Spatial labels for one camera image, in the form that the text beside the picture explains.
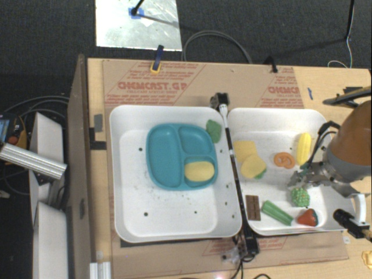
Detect yellow toy corn cob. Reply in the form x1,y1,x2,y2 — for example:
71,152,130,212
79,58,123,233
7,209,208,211
296,132,313,166

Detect orange toy pretzel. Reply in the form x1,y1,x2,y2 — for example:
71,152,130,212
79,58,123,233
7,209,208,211
273,152,296,169

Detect white plastic tray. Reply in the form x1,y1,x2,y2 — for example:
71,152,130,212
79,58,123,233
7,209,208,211
109,105,244,243
226,107,354,237

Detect green toy lettuce leaf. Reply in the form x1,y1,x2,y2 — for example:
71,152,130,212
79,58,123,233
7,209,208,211
205,119,223,144

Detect black cylinder on white bracket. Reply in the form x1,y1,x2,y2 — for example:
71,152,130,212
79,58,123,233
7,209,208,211
332,193,372,239

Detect black block with thin wires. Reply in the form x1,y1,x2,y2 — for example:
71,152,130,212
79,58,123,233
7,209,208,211
231,233,260,259
210,92,231,109

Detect red toy strawberry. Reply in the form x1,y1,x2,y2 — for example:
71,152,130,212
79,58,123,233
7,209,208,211
296,208,319,227

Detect yellow toy cheese slice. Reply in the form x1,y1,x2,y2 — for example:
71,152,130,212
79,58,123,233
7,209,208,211
232,140,257,163

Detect yellow toy potato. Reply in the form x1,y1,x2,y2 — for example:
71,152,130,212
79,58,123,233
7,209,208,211
184,160,216,183

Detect green toy grapes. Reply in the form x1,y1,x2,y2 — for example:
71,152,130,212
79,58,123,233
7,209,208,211
291,187,310,208

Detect brown toy chocolate bar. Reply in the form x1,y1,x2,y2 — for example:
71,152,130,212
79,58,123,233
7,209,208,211
245,194,262,221

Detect green toy celery stick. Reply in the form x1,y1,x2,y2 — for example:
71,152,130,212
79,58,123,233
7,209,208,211
261,200,294,226

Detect blue divided plate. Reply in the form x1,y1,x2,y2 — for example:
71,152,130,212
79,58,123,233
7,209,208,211
145,123,219,191

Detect thin black and white rod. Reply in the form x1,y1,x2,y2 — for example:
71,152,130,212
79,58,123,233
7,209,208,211
218,103,254,244

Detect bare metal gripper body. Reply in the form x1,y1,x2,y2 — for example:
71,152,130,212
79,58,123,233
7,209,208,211
302,163,362,199

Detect brown cardboard board, red print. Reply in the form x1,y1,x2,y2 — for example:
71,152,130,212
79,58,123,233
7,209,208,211
102,59,350,269

